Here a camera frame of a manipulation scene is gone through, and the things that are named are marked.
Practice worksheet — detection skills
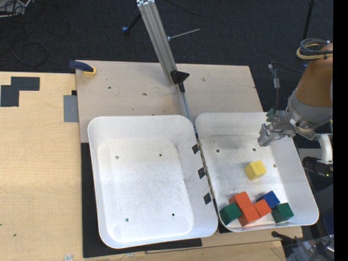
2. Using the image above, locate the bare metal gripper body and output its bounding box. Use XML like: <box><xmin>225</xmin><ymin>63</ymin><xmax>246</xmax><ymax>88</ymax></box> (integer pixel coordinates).
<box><xmin>267</xmin><ymin>109</ymin><xmax>318</xmax><ymax>139</ymax></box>

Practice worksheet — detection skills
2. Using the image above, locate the yellow cube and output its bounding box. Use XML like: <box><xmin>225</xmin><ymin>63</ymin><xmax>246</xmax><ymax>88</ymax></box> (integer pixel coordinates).
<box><xmin>244</xmin><ymin>159</ymin><xmax>268</xmax><ymax>181</ymax></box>

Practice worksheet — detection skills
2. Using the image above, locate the white plastic tray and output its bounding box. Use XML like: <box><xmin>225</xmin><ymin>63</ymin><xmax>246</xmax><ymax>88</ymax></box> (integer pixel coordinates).
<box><xmin>195</xmin><ymin>111</ymin><xmax>320</xmax><ymax>233</ymax></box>
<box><xmin>87</xmin><ymin>114</ymin><xmax>219</xmax><ymax>250</ymax></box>

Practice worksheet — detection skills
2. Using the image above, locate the blue cube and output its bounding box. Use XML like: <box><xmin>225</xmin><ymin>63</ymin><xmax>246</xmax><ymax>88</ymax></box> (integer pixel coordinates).
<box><xmin>256</xmin><ymin>190</ymin><xmax>281</xmax><ymax>209</ymax></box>

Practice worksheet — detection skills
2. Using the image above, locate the thin black and white rod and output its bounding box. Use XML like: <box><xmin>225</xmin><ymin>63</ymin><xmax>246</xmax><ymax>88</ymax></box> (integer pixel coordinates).
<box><xmin>192</xmin><ymin>123</ymin><xmax>217</xmax><ymax>204</ymax></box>

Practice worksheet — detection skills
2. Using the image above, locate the orange cube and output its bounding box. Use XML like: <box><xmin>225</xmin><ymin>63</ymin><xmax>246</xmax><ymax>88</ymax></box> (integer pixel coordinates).
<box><xmin>228</xmin><ymin>191</ymin><xmax>253</xmax><ymax>209</ymax></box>
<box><xmin>237</xmin><ymin>204</ymin><xmax>262</xmax><ymax>227</ymax></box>
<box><xmin>253</xmin><ymin>198</ymin><xmax>273</xmax><ymax>218</ymax></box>

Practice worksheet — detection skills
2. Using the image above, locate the green cube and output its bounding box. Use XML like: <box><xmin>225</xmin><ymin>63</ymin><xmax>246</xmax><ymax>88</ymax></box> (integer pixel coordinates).
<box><xmin>219</xmin><ymin>202</ymin><xmax>243</xmax><ymax>226</ymax></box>
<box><xmin>270</xmin><ymin>202</ymin><xmax>295</xmax><ymax>224</ymax></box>

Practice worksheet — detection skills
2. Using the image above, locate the pale wood board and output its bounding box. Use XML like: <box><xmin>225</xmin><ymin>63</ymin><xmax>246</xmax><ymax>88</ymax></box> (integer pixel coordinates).
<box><xmin>74</xmin><ymin>60</ymin><xmax>304</xmax><ymax>255</ymax></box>

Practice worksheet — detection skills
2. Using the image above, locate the black cylinder on white bracket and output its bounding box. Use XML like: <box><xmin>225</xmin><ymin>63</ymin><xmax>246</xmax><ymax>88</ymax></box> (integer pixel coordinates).
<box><xmin>301</xmin><ymin>133</ymin><xmax>334</xmax><ymax>178</ymax></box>

